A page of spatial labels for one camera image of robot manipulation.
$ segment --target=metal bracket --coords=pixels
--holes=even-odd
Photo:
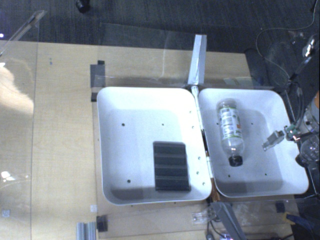
[[[76,225],[76,240],[96,240],[96,223],[79,222]]]
[[[274,131],[268,138],[265,143],[262,144],[263,150],[267,151],[268,149],[274,147],[275,145],[282,142],[285,138],[285,134],[282,130]]]
[[[199,85],[205,81],[207,36],[196,34],[194,38],[188,85]]]

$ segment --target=white tray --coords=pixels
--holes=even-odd
[[[243,165],[231,167],[222,150],[217,103],[232,98],[237,103],[245,149]],[[207,88],[199,94],[199,106],[214,180],[221,194],[230,198],[302,194],[309,181],[295,157],[292,141],[264,152],[262,143],[290,122],[282,98],[270,90]]]
[[[115,205],[199,201],[212,190],[195,99],[180,88],[107,87],[97,96],[102,189]],[[186,147],[190,191],[156,191],[153,143]]]

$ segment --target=white label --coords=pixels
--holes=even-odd
[[[222,140],[232,137],[242,138],[238,110],[234,107],[224,107],[219,113]]]
[[[98,206],[96,204],[90,205],[90,212],[97,213],[98,212]]]

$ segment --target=plastic bottle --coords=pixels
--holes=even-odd
[[[237,104],[233,99],[224,99],[217,105],[218,118],[221,129],[221,145],[228,155],[232,167],[243,164],[242,152],[245,144],[239,119]]]

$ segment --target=bottle cap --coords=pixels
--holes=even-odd
[[[241,166],[242,163],[243,163],[243,162],[242,162],[242,156],[240,156],[240,155],[229,157],[229,164],[230,164],[232,167]]]

